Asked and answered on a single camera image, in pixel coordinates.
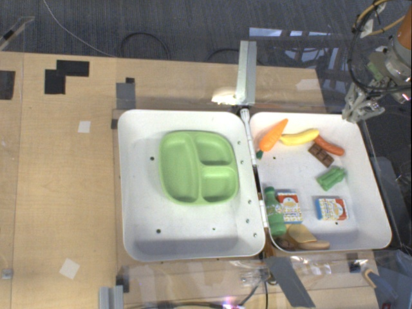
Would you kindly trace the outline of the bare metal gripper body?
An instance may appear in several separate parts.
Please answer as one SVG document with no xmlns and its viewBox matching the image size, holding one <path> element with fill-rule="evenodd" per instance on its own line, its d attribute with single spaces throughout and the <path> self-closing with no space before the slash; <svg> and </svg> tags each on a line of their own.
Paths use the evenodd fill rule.
<svg viewBox="0 0 412 309">
<path fill-rule="evenodd" d="M 367 68 L 373 79 L 366 86 L 367 93 L 409 93 L 411 66 L 396 53 L 373 52 L 368 56 Z"/>
</svg>

